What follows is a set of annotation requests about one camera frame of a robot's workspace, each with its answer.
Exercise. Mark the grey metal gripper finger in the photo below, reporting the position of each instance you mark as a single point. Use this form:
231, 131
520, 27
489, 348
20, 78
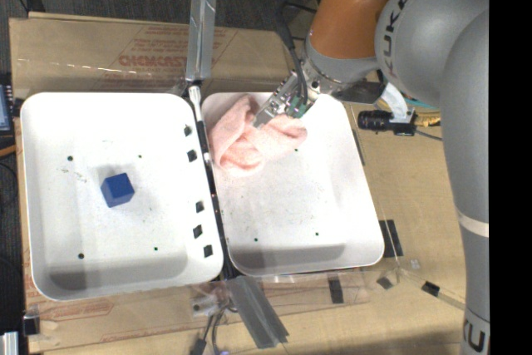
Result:
262, 117

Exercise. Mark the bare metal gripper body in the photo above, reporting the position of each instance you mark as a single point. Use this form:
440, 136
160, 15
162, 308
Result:
287, 97

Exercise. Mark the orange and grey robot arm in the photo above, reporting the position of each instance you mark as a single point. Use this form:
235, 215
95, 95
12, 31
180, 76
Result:
432, 33

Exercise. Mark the pink cloth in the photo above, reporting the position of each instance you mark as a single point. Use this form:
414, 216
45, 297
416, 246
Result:
237, 145

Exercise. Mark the thin black and white rod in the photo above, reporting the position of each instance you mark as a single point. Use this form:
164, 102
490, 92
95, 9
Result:
202, 137

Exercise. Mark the white plastic tray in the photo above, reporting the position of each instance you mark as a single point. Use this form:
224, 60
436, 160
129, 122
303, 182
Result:
124, 116
299, 195

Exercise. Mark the blue cube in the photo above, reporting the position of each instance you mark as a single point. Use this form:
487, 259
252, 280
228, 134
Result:
117, 190

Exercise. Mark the brown cardboard board red print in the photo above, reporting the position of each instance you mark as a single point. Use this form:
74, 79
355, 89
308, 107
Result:
83, 50

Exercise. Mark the black cylinder on white bracket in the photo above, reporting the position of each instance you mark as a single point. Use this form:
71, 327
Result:
374, 120

